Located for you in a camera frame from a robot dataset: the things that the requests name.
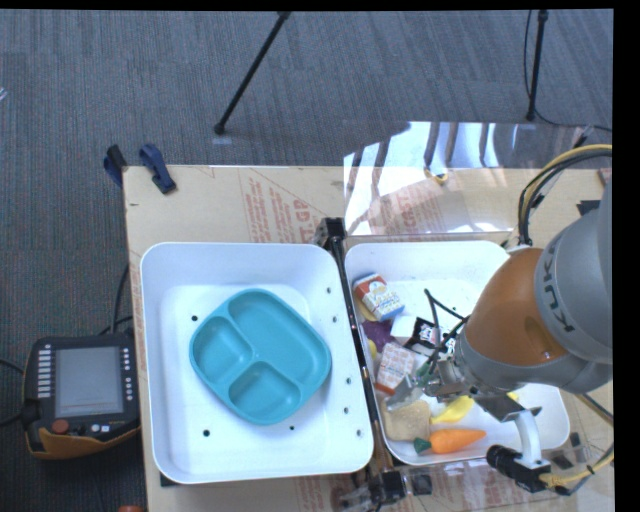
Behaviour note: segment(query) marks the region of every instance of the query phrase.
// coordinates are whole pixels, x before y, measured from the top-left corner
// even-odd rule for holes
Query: blue plate
[[[296,412],[327,378],[331,352],[314,328],[271,292],[251,288],[196,329],[191,365],[229,408],[271,425]]]

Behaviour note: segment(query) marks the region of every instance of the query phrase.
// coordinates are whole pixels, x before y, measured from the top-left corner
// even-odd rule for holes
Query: plastic sheet
[[[350,237],[503,241],[517,225],[518,192],[584,132],[536,124],[400,126],[344,157]]]

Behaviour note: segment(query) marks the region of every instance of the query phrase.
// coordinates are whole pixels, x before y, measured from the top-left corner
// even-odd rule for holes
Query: black clamp
[[[103,165],[109,177],[116,185],[122,188],[122,168],[127,166],[127,162],[116,144],[107,149],[107,156],[104,157]]]
[[[154,172],[154,176],[151,178],[156,187],[160,189],[160,192],[166,194],[176,188],[175,182],[169,176],[169,171],[162,153],[153,144],[145,144],[140,148],[140,158],[145,167],[148,167]]]

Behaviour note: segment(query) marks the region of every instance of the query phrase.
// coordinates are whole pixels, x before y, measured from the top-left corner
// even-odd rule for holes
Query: tripod leg
[[[533,76],[531,77],[531,94],[529,96],[529,110],[527,120],[533,121],[536,116],[536,92],[538,89],[538,71],[540,70],[540,55],[542,54],[542,37],[544,36],[544,23],[549,18],[547,9],[538,12],[538,35],[536,38],[536,54],[533,59]]]
[[[244,80],[242,81],[242,83],[240,84],[240,87],[236,91],[236,94],[231,99],[231,103],[227,107],[226,112],[223,114],[220,121],[218,121],[218,123],[213,127],[213,131],[216,132],[218,135],[222,135],[224,133],[224,125],[226,124],[227,120],[231,116],[233,109],[236,108],[236,105],[238,101],[240,101],[240,98],[242,97],[244,90],[249,85],[251,78],[253,78],[254,73],[257,71],[258,66],[260,66],[260,63],[262,62],[262,59],[267,54],[267,51],[269,50],[271,43],[273,43],[273,40],[278,35],[280,28],[282,27],[284,22],[287,21],[287,18],[289,17],[290,14],[291,14],[291,11],[278,11],[278,20],[276,21],[276,24],[271,29],[271,33],[269,34],[269,36],[267,37],[267,40],[262,45],[260,52],[258,53],[257,57],[253,61],[251,68],[249,68],[249,71],[247,72],[247,75],[244,77]]]

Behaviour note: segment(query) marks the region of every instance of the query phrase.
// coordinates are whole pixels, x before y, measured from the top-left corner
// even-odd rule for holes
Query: orange carrot
[[[431,449],[433,453],[451,453],[475,443],[486,435],[487,433],[484,430],[445,428],[434,430],[428,441],[416,437],[413,441],[413,447],[416,449],[416,453],[421,453],[428,449]]]

